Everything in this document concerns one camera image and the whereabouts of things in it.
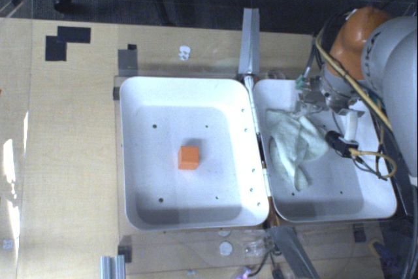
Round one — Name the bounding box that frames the white plastic tray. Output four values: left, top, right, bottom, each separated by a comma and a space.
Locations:
253, 78, 398, 223
119, 76, 270, 232

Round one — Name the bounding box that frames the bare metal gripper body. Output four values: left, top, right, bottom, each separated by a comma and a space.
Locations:
300, 76, 330, 111

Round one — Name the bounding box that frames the pale green cloth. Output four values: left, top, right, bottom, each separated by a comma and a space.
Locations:
265, 107, 330, 192

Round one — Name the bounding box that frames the black cylinder on white bracket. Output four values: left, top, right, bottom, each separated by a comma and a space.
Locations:
325, 107, 365, 158

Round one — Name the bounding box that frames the orange cube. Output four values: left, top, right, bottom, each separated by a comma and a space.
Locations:
178, 145, 201, 171

